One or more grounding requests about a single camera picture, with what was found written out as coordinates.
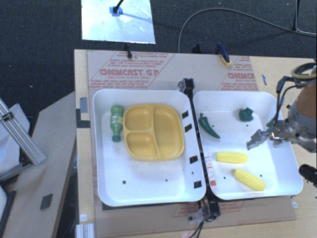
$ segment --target bottle cap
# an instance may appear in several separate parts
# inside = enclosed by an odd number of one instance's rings
[[[120,142],[120,136],[119,135],[113,135],[112,136],[113,142]]]

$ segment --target green chili pepper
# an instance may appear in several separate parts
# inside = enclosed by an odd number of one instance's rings
[[[215,138],[220,138],[219,135],[211,128],[208,123],[207,117],[204,117],[202,113],[200,113],[200,118],[198,119],[199,124],[201,127],[211,136]]]

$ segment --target corn cob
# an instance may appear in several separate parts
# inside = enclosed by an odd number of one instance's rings
[[[216,153],[216,160],[227,163],[245,163],[248,160],[248,156],[244,153],[218,152]]]
[[[265,183],[260,178],[257,178],[253,174],[243,170],[243,169],[236,169],[234,172],[234,176],[246,186],[258,190],[264,191],[265,190]]]

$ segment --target toy bottle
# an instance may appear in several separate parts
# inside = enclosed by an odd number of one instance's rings
[[[110,127],[113,132],[113,136],[112,136],[113,142],[120,142],[120,132],[123,127],[122,121],[123,121],[123,106],[113,105],[111,107],[111,119],[110,119]]]

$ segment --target wooden table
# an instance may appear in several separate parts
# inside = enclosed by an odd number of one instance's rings
[[[75,51],[75,78],[76,78],[76,109],[80,109],[80,98],[88,96],[88,75],[87,75],[87,51]],[[250,57],[256,82],[259,91],[269,92],[276,96],[275,89],[279,79],[284,75],[290,75],[292,69],[312,59],[291,59],[291,58],[264,58]],[[291,89],[286,97],[285,104],[281,110],[283,117],[287,117],[285,105],[293,104],[299,94],[299,90]],[[80,114],[80,120],[89,120],[89,110]],[[77,129],[77,151],[78,151],[78,183],[79,183],[79,214],[81,224],[95,222],[94,193],[93,193],[93,168],[91,156],[91,135],[90,130],[83,127]],[[316,167],[316,154],[311,154],[299,147],[293,146],[298,165],[308,164]],[[235,238],[267,238],[267,237],[315,237],[317,226],[317,193],[311,183],[304,183],[303,191],[292,200],[298,204],[295,209],[297,220],[283,221],[277,223],[264,223],[245,226],[222,227],[203,229],[202,238],[206,237],[235,237]],[[168,232],[148,235],[137,235],[130,237],[139,238],[175,238],[188,237],[192,231]]]

